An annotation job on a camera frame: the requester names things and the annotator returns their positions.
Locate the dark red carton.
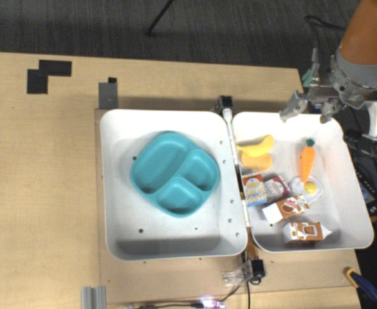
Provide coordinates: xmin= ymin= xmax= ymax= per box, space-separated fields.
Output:
xmin=263 ymin=174 xmax=291 ymax=204

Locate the yellow-orange potato chip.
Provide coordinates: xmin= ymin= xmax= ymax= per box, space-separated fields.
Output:
xmin=240 ymin=153 xmax=273 ymax=173

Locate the white plastic tray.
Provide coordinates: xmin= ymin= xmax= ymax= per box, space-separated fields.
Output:
xmin=99 ymin=109 xmax=249 ymax=261
xmin=231 ymin=111 xmax=375 ymax=254

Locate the black block with wires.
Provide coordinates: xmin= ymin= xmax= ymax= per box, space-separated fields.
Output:
xmin=250 ymin=258 xmax=267 ymax=285
xmin=218 ymin=95 xmax=234 ymax=112

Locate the yellow banana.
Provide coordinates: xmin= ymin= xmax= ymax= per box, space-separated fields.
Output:
xmin=236 ymin=134 xmax=275 ymax=158

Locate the orange and white carton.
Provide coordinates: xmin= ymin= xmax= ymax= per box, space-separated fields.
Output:
xmin=241 ymin=173 xmax=269 ymax=207

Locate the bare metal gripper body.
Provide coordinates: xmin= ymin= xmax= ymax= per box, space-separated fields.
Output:
xmin=304 ymin=63 xmax=377 ymax=109

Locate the orange carrot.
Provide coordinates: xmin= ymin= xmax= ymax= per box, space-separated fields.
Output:
xmin=299 ymin=138 xmax=317 ymax=185

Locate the brown and white flat carton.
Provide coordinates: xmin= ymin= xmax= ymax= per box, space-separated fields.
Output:
xmin=262 ymin=194 xmax=311 ymax=225

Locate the teal divided plate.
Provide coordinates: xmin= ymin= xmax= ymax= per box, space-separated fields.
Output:
xmin=129 ymin=131 xmax=222 ymax=219

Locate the white and yellow fried egg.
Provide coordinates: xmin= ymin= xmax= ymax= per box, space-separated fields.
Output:
xmin=288 ymin=176 xmax=324 ymax=204

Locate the brown and white milk carton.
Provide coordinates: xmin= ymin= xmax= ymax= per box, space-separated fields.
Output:
xmin=282 ymin=221 xmax=333 ymax=245

